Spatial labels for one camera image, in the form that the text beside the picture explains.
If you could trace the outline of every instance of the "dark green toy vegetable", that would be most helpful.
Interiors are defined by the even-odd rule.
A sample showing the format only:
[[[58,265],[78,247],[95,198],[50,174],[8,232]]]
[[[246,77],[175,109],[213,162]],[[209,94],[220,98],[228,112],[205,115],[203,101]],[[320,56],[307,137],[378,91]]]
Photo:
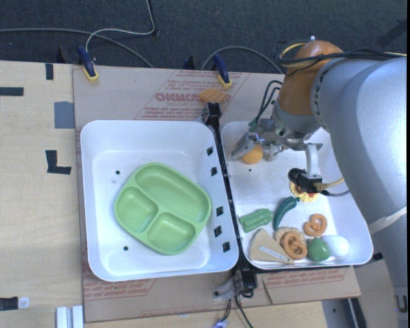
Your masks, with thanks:
[[[292,210],[299,202],[299,197],[287,197],[275,211],[275,216],[273,217],[273,229],[277,230],[279,223],[281,222],[284,215],[289,211]]]
[[[238,220],[240,221],[243,231],[246,233],[255,230],[256,228],[266,225],[272,221],[273,213],[267,209],[257,209],[254,212],[239,217]]]

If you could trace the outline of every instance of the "divided green plate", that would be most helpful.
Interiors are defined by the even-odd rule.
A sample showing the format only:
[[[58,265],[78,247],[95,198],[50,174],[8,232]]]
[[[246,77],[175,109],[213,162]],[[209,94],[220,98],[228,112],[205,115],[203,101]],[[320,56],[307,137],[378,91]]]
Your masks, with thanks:
[[[131,236],[166,255],[186,250],[211,214],[211,200],[198,184],[162,163],[142,165],[114,204],[117,222]]]

